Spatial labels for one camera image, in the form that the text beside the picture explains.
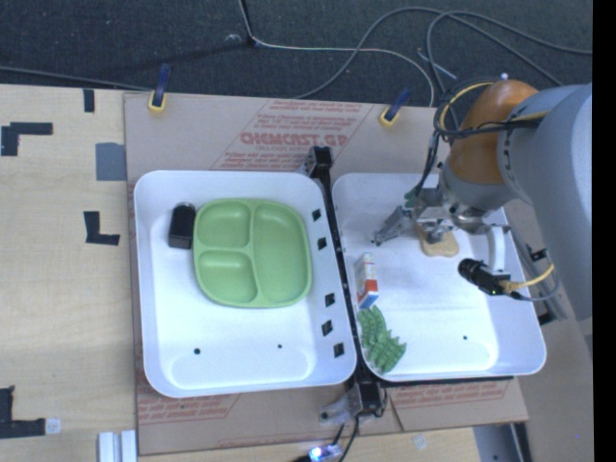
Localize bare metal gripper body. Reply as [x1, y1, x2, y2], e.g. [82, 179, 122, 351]
[412, 188, 495, 236]

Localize beige biscuit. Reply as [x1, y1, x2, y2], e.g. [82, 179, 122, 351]
[416, 223, 460, 259]

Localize white and red carton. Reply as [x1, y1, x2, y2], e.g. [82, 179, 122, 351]
[353, 251, 381, 310]

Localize thin black rod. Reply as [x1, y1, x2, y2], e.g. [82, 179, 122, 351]
[318, 161, 374, 390]

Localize white plastic tray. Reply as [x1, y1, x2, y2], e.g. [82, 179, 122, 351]
[331, 171, 548, 383]
[133, 169, 358, 398]

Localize green pea pods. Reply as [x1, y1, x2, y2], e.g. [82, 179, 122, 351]
[356, 304, 408, 374]

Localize green divided plate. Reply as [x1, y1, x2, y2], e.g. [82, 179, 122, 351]
[192, 198, 313, 309]

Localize black bottle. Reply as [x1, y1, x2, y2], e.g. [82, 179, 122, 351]
[167, 202, 197, 250]

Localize brown cardboard board red print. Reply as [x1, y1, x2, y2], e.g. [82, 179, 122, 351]
[122, 91, 530, 456]

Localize black cylinder on white bracket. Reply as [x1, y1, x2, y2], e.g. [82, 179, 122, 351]
[456, 225, 512, 296]

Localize black block with thin wires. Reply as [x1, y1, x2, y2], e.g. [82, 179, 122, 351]
[352, 381, 387, 417]
[306, 145, 335, 179]

